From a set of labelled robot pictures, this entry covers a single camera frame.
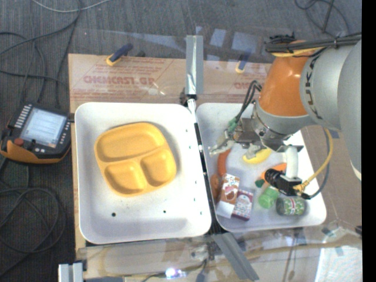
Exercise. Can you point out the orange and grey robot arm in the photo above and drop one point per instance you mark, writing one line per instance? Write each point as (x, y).
(329, 90)

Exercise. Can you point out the dark red carton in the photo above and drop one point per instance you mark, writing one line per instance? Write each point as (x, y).
(243, 206)

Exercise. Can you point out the orange sausage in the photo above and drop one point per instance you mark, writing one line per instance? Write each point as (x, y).
(222, 163)

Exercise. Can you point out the orange carrot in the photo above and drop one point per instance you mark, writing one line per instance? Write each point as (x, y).
(279, 167)

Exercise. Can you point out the yellow banana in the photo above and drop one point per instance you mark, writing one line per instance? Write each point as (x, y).
(263, 157)

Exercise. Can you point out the green can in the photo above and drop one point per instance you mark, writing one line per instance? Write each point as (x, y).
(290, 206)

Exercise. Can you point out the yellow divided plate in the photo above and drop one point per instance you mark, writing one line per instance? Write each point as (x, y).
(135, 159)

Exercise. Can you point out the black cylinder on white bracket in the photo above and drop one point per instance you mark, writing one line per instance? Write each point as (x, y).
(280, 181)

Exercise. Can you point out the white plastic tray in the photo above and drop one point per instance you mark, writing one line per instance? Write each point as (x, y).
(264, 220)
(141, 219)

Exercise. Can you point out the green bottle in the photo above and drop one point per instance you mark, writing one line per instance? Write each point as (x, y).
(268, 199)

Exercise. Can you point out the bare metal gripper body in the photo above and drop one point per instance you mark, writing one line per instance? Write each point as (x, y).
(249, 132)

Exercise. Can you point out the brown and white carton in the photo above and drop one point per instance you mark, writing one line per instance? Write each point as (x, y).
(229, 192)

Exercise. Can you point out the brown cardboard board red print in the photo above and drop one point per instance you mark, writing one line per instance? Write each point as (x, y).
(123, 81)

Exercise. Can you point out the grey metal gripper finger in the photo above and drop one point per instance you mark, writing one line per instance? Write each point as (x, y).
(221, 144)
(253, 151)

